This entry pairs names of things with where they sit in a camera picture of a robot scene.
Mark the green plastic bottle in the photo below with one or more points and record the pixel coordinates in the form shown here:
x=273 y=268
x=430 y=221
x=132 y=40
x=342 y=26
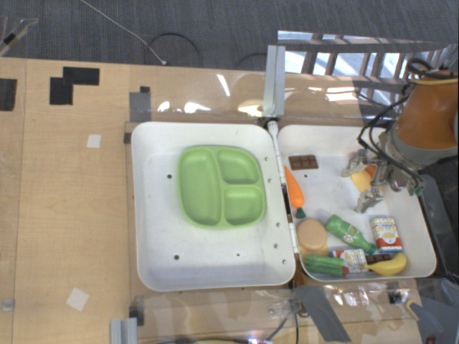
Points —
x=346 y=231

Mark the green divided plate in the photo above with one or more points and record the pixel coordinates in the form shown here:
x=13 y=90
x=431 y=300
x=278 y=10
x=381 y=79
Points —
x=201 y=188

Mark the yellow banana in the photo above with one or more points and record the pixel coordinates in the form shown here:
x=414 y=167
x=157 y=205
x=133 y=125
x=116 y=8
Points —
x=392 y=266

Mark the orange carrot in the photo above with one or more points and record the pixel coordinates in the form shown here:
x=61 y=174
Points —
x=294 y=190

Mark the yellow and orange toy food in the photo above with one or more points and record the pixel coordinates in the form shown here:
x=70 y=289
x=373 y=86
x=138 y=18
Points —
x=361 y=181

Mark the green cucumber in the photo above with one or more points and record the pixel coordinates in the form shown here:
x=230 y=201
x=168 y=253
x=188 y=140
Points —
x=322 y=264

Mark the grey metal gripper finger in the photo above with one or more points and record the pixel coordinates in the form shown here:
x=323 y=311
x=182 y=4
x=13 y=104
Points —
x=368 y=198
x=355 y=161

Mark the brown chocolate bar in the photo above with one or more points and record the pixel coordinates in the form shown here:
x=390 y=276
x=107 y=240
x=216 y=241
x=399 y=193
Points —
x=303 y=162

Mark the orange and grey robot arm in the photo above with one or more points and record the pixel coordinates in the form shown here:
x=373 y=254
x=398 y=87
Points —
x=426 y=117

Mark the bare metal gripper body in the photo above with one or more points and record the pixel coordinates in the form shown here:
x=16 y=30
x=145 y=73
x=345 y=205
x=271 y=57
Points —
x=389 y=167

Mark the white and red packet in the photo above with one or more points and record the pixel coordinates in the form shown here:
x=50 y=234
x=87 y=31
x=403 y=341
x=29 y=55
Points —
x=355 y=260

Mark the white plastic tray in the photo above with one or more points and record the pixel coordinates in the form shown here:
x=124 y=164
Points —
x=161 y=206
x=330 y=192

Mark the tan round bread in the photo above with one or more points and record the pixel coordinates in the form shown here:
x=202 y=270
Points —
x=311 y=235

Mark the small brown chocolate piece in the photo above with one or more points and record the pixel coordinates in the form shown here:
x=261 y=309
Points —
x=378 y=258

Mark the red and white carton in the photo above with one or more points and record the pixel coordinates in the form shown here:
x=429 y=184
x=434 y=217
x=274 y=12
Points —
x=386 y=234

